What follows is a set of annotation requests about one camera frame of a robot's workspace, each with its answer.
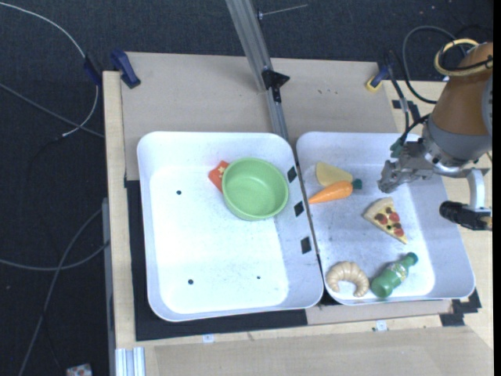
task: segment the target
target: wooden table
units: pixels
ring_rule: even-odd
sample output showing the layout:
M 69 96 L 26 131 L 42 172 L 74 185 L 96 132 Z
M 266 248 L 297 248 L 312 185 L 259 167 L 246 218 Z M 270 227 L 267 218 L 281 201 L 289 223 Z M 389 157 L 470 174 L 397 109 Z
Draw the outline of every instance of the wooden table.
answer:
M 367 368 L 371 374 L 394 374 L 399 363 L 400 374 L 493 374 L 492 233 L 466 229 L 461 234 L 482 303 L 478 313 L 466 315 L 466 326 L 442 326 L 439 315 L 454 312 L 451 300 L 334 305 L 306 309 L 308 326 L 304 327 L 217 334 L 211 336 L 211 344 L 200 335 L 137 342 L 124 177 L 138 177 L 135 145 L 139 137 L 152 129 L 271 129 L 264 97 L 255 92 L 244 57 L 149 53 L 129 53 L 129 57 L 142 79 L 141 92 L 128 89 L 116 71 L 103 74 L 115 348 L 143 347 L 149 376 L 331 374 L 334 369 L 340 374 L 364 374 Z M 391 109 L 391 101 L 397 99 L 391 84 L 385 81 L 378 92 L 364 87 L 377 72 L 375 63 L 280 59 L 273 60 L 273 65 L 291 76 L 282 91 L 291 144 L 313 130 L 402 130 L 402 113 Z M 443 86 L 415 84 L 430 98 L 438 98 Z M 168 109 L 156 103 L 159 99 L 168 102 Z M 433 108 L 414 101 L 421 114 Z M 229 110 L 240 111 L 230 119 L 218 117 Z M 492 163 L 483 157 L 479 166 L 492 167 Z M 445 180 L 451 200 L 468 201 L 464 183 Z M 491 197 L 492 171 L 486 176 L 486 188 Z M 487 205 L 492 205 L 490 198 Z

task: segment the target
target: yellow cheese wedge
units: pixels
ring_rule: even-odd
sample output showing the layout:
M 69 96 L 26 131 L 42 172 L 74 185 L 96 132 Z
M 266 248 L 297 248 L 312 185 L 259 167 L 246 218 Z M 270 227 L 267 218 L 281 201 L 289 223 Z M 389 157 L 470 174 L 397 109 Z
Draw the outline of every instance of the yellow cheese wedge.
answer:
M 322 186 L 329 186 L 337 181 L 353 181 L 353 175 L 345 170 L 319 161 L 315 168 L 316 178 Z

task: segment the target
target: green bowl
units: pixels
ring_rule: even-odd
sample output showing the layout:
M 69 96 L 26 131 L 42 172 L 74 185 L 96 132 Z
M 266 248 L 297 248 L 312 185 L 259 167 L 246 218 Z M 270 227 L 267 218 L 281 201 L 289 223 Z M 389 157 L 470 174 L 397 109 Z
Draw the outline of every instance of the green bowl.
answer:
M 273 217 L 289 198 L 289 187 L 280 170 L 254 157 L 228 166 L 222 176 L 222 192 L 228 209 L 244 220 Z

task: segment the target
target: croissant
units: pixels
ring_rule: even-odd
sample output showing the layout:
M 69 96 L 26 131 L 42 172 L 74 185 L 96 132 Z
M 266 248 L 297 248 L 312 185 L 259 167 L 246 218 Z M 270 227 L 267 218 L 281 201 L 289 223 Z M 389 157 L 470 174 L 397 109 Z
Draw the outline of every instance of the croissant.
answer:
M 369 279 L 355 262 L 339 262 L 332 266 L 326 276 L 329 287 L 339 292 L 338 282 L 341 280 L 351 281 L 356 285 L 353 293 L 355 297 L 362 297 L 369 290 Z

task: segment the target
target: bottle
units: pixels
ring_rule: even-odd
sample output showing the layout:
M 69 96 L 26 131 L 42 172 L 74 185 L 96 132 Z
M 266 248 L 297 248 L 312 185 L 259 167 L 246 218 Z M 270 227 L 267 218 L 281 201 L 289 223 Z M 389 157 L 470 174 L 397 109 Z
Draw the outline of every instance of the bottle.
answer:
M 386 298 L 398 287 L 409 275 L 409 267 L 417 263 L 417 255 L 409 252 L 402 260 L 393 262 L 377 276 L 370 284 L 372 292 Z

